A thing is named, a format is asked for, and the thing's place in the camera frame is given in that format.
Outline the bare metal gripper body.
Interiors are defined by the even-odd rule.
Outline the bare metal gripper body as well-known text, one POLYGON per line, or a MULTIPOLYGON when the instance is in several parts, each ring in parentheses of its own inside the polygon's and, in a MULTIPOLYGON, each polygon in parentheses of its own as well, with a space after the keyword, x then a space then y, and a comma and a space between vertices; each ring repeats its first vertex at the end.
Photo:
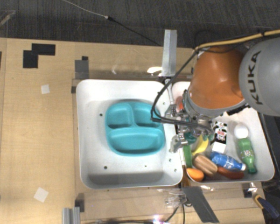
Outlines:
POLYGON ((186 125, 177 125, 177 133, 182 133, 186 139, 193 139, 202 136, 203 140, 213 140, 213 120, 203 116, 181 115, 181 121, 186 125))

